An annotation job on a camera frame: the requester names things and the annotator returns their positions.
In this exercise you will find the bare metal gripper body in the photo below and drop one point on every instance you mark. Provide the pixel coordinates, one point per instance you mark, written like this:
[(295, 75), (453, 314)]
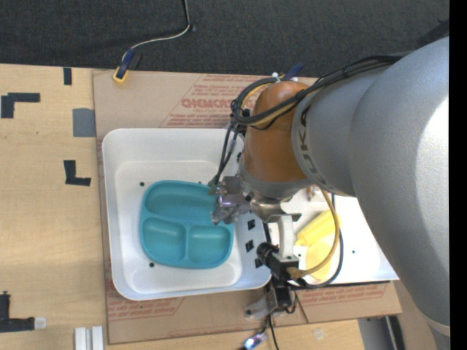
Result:
[(236, 195)]

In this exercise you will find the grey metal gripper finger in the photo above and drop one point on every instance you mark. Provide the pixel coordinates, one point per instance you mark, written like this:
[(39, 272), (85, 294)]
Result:
[(230, 213), (218, 217)]

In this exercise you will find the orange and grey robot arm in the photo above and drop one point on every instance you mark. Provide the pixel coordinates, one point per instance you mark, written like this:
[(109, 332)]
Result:
[(383, 151)]

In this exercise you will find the thin black rod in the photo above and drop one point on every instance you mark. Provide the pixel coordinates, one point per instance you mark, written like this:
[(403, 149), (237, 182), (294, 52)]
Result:
[(268, 233)]

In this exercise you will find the blue divided plate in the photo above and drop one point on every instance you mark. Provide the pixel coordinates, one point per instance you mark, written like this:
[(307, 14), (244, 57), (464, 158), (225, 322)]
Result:
[(171, 228)]

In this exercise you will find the pale yellow round lid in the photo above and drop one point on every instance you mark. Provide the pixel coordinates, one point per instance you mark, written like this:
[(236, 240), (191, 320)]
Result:
[(318, 257)]

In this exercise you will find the brown cardboard board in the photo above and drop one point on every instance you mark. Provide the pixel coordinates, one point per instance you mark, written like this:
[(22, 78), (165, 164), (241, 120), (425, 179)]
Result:
[(153, 97)]

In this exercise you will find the black cylinder on white bracket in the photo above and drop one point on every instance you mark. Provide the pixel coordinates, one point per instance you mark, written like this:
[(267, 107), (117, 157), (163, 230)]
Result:
[(286, 237)]

